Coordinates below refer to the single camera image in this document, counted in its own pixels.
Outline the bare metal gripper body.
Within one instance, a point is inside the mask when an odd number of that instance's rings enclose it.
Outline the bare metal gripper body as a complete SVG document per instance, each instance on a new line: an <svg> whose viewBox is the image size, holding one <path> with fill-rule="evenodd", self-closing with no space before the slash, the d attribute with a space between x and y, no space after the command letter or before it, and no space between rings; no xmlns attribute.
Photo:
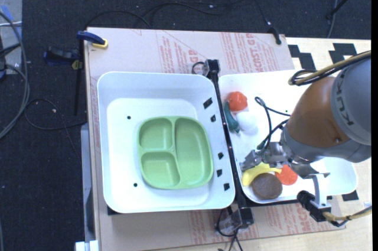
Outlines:
<svg viewBox="0 0 378 251"><path fill-rule="evenodd" d="M259 155L264 163L289 165L300 177L314 175L314 169L310 161L295 154L286 144L282 145L280 142L270 142L268 146L259 152Z"/></svg>

